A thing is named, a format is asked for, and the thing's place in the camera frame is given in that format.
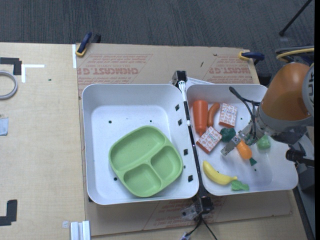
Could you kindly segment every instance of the white tray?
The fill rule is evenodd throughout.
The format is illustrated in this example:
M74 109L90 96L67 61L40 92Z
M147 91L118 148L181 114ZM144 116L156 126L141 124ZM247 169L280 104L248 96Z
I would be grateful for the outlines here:
M82 108L87 192L95 203L187 199L197 193L199 179L178 88L170 84L92 84L83 90ZM115 180L108 153L121 137L146 125L166 135L181 155L184 167L178 179L165 189L141 198Z
M250 114L246 106L229 91L229 86L244 98L260 102L264 97L267 88L259 84L194 84L186 91L186 98L190 110L191 122L193 122L193 102L195 100L206 100L208 107L213 103L227 103L238 108L235 123L235 131L242 130L250 121ZM214 116L214 128L220 132L223 126L219 125L218 112ZM192 128L194 141L200 136ZM286 152L289 149L287 144L274 141L269 137L271 147L266 150L259 150L257 145L250 146L252 158L257 161L254 166L250 165L248 160L243 160L237 149L232 150L227 156L223 156L221 150L226 145L220 141L217 146L206 154L201 148L196 146L199 163L207 160L217 171L229 176L237 176L242 183L249 185L249 192L264 192L291 190L298 184L298 173L294 162L286 159ZM201 172L203 185L208 192L216 196L236 195L248 193L248 191L233 191L229 185L219 185L211 181L204 173Z

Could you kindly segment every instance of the yellow cable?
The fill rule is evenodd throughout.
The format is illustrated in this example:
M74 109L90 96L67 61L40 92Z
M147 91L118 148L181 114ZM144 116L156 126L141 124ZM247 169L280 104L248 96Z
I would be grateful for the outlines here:
M284 53L279 54L276 58L280 61L285 61L287 62L287 60L283 59L283 57L285 56L289 56L292 54L302 54L302 53L310 53L310 52L314 52L315 48L307 48L307 49L300 49L300 50L291 50L291 51L287 51Z

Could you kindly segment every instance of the dark gray carpet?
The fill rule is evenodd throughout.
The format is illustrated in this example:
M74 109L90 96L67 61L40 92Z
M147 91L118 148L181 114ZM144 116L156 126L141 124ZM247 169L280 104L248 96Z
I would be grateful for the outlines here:
M274 77L276 49L315 44L315 0L279 35L307 1L0 0L0 42L74 44L92 31L110 44L242 47L264 54L256 70Z

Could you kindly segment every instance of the blue and yellow clamp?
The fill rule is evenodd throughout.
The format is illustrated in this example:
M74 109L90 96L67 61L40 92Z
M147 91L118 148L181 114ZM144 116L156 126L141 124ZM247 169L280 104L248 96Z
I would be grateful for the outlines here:
M92 32L91 32L91 31L88 31L88 32L85 34L85 36L84 36L81 44L79 45L79 47L78 47L78 48L76 49L76 51L75 51L75 54L76 54L78 57L83 57L83 56L85 55L85 53L86 53L86 51L87 51L86 45L87 45L87 43L89 42L89 39L91 38L91 36L92 36Z
M256 65L259 61L263 61L265 59L265 55L260 52L242 52L240 51L238 54L238 58L243 61L248 61L249 59L254 59L254 65Z

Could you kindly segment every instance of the wooden table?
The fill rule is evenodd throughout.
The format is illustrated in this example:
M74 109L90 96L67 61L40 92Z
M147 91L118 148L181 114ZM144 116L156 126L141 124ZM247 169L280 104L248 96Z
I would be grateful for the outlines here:
M0 57L44 65L16 76L18 91L0 100L9 119L0 136L0 216L17 200L17 221L0 226L4 240L69 239L68 222L86 220L77 69L71 44L1 43ZM0 77L1 85L10 85ZM307 239L293 192L291 214L210 224L219 240ZM180 239L194 226L97 236L110 240ZM214 239L204 225L192 239Z

